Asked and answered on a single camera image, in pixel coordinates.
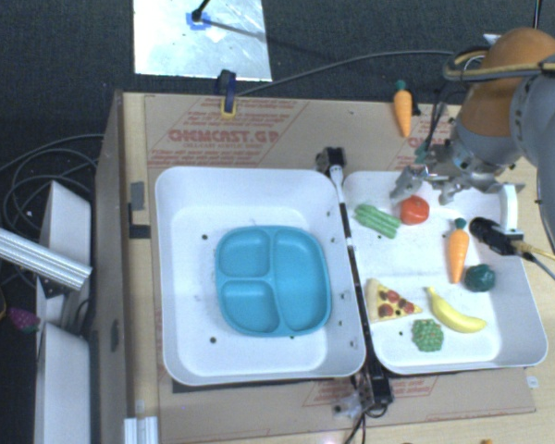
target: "blue plate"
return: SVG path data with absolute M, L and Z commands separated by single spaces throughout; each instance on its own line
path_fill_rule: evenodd
M 224 319 L 243 334 L 308 334 L 331 314 L 323 251 L 299 228 L 231 230 L 216 248 L 216 288 Z

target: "toy vegetable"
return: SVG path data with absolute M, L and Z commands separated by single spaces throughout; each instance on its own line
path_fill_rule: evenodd
M 413 332 L 413 342 L 422 352 L 436 352 L 442 348 L 444 333 L 440 324 L 436 324 L 432 319 L 419 319 L 413 322 L 411 328 Z
M 450 283 L 458 283 L 464 270 L 464 260 L 469 248 L 469 234 L 464 231 L 466 220 L 459 217 L 454 220 L 456 229 L 450 234 L 448 243 L 448 259 L 450 267 Z
M 395 115 L 397 122 L 401 128 L 403 137 L 407 138 L 411 132 L 411 115 L 413 113 L 413 98 L 411 93 L 406 89 L 404 80 L 397 80 L 395 84 L 397 91 L 393 98 L 395 106 Z
M 496 274 L 486 264 L 471 266 L 464 275 L 464 284 L 470 291 L 489 291 L 496 285 Z
M 373 205 L 361 203 L 355 208 L 355 219 L 364 227 L 394 239 L 401 221 L 391 214 L 379 211 Z
M 414 226 L 426 222 L 429 217 L 429 204 L 419 196 L 411 196 L 401 203 L 401 222 Z

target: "toy carrot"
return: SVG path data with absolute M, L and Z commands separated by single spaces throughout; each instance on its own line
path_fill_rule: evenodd
M 406 89 L 406 84 L 404 80 L 397 80 L 395 84 L 397 91 L 393 98 L 393 104 L 395 106 L 395 115 L 397 116 L 397 122 L 399 122 L 399 127 L 401 127 L 401 133 L 403 137 L 407 138 L 411 132 L 411 115 L 413 113 L 413 98 L 411 93 Z
M 458 283 L 464 270 L 464 260 L 469 248 L 469 234 L 464 231 L 466 220 L 459 217 L 454 220 L 456 230 L 450 234 L 448 258 L 450 264 L 450 282 Z

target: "red tomato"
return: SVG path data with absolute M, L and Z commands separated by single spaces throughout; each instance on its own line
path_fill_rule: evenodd
M 426 222 L 429 217 L 429 204 L 419 196 L 411 196 L 401 203 L 401 222 L 414 226 Z

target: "yellow banana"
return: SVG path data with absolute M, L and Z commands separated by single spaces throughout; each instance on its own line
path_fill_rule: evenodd
M 427 288 L 427 292 L 432 297 L 432 312 L 434 316 L 445 326 L 458 332 L 469 333 L 478 332 L 487 325 L 487 322 L 483 319 L 459 313 L 444 298 L 438 296 L 434 287 L 430 286 Z

